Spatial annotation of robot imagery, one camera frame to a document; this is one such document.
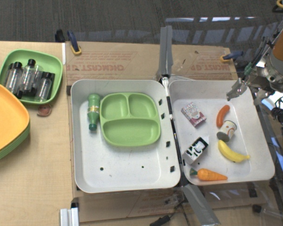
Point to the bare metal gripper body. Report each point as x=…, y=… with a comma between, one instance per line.
x=271, y=79

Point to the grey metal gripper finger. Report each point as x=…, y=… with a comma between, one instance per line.
x=237, y=88
x=261, y=96

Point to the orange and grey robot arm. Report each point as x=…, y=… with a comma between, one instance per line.
x=280, y=48

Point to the white plastic tray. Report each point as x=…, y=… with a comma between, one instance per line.
x=122, y=166
x=207, y=93

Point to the orange sausage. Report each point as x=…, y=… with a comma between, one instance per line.
x=222, y=114

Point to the white can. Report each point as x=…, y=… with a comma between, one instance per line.
x=228, y=128

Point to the pink and white carton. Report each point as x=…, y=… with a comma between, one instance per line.
x=193, y=114

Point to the yellow banana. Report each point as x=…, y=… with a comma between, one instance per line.
x=230, y=152

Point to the black and white carton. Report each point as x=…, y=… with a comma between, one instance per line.
x=195, y=150

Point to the orange carrot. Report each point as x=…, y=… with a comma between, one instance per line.
x=211, y=175

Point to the brown cardboard board red print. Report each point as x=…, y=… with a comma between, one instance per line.
x=132, y=62

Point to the green divided plate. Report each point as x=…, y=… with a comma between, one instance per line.
x=129, y=128

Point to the clear plastic bottle black cap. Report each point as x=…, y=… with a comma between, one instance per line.
x=28, y=76
x=13, y=78
x=43, y=88
x=268, y=212

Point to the green bottle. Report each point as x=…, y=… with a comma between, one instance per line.
x=94, y=109

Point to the green square plate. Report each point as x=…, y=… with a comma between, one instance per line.
x=49, y=65

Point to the green plate stack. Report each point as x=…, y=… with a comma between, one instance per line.
x=19, y=147

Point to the orange plate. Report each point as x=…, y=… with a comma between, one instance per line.
x=4, y=116

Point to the black cylinder on white bracket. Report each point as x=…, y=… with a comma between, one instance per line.
x=279, y=114

